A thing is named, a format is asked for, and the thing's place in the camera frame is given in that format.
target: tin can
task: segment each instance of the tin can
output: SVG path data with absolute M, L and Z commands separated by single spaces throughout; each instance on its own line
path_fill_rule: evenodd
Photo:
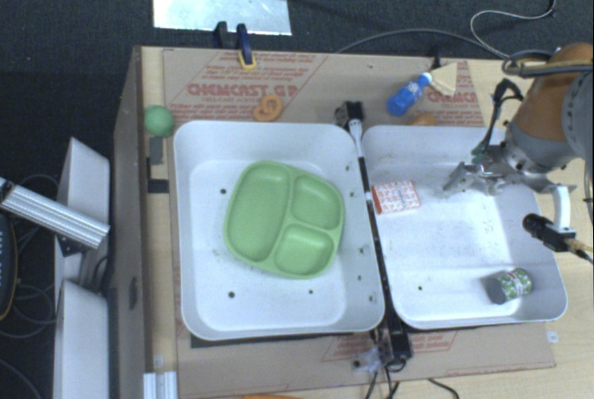
M 522 268 L 492 277 L 489 282 L 489 297 L 494 303 L 519 299 L 532 291 L 532 279 Z

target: orange ring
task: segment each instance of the orange ring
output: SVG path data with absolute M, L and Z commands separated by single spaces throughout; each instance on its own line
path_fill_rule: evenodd
M 252 116 L 257 122 L 272 122 L 282 112 L 282 99 L 274 94 L 266 94 L 260 100 L 260 105 L 253 108 Z

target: blue bottle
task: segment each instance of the blue bottle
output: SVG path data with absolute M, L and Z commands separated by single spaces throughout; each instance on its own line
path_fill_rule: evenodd
M 406 83 L 396 94 L 391 96 L 386 103 L 388 111 L 397 117 L 404 115 L 423 94 L 423 87 L 432 81 L 430 73 L 424 72 L 417 81 Z

